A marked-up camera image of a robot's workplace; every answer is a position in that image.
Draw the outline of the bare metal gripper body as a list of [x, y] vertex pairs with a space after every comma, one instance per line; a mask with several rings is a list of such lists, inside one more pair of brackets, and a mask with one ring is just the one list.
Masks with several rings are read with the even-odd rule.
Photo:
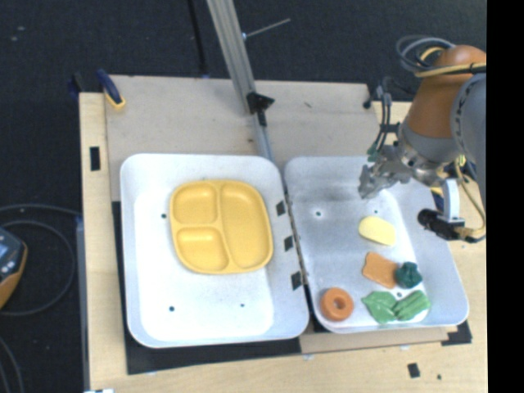
[[427, 187], [441, 183], [441, 170], [442, 164], [428, 160], [409, 144], [384, 146], [374, 165], [374, 173], [397, 173], [398, 183], [407, 183], [414, 179]]

